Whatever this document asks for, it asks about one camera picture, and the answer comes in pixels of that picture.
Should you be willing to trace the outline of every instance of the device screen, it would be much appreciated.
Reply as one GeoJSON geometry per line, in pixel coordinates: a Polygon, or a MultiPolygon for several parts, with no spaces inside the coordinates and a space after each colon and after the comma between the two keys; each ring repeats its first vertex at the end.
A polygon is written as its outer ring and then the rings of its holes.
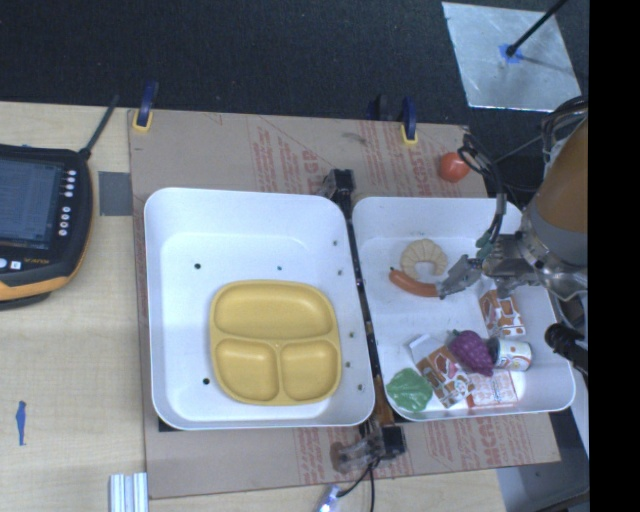
{"type": "Polygon", "coordinates": [[[47,250],[63,166],[0,158],[0,245],[47,250]]]}

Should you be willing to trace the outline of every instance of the black fabric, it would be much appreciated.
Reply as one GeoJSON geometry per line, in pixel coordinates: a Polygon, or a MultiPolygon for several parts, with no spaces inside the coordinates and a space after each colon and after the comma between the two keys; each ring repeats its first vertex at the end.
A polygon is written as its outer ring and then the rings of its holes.
{"type": "MultiPolygon", "coordinates": [[[[458,3],[544,12],[555,1],[458,3]]],[[[586,96],[589,16],[589,0],[555,14],[586,96]]],[[[106,106],[117,93],[137,107],[154,79],[157,108],[363,119],[379,94],[397,113],[411,96],[418,122],[467,125],[493,157],[535,137],[542,117],[469,108],[434,0],[4,0],[0,71],[0,101],[106,106]]],[[[535,185],[539,150],[505,174],[535,185]]]]}

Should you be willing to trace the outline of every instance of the yellow plate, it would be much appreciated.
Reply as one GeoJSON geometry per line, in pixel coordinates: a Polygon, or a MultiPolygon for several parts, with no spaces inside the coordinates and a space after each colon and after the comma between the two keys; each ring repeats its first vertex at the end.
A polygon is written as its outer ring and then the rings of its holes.
{"type": "Polygon", "coordinates": [[[317,402],[340,382],[336,315],[313,286],[278,280],[227,284],[211,302],[209,334],[216,379],[241,402],[317,402]]]}

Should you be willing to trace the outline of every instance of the purple toy vegetable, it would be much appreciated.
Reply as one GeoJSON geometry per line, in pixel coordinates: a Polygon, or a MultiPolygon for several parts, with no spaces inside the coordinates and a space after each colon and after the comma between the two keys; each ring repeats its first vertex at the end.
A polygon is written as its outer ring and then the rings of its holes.
{"type": "Polygon", "coordinates": [[[487,377],[493,375],[493,360],[484,340],[474,331],[457,332],[449,350],[462,366],[487,377]]]}

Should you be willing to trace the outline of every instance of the can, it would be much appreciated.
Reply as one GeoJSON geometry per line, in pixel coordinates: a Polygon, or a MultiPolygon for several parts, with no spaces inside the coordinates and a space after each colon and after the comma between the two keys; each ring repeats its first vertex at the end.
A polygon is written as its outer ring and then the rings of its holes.
{"type": "Polygon", "coordinates": [[[491,338],[487,345],[495,368],[523,372],[531,366],[531,345],[526,341],[491,338]]]}

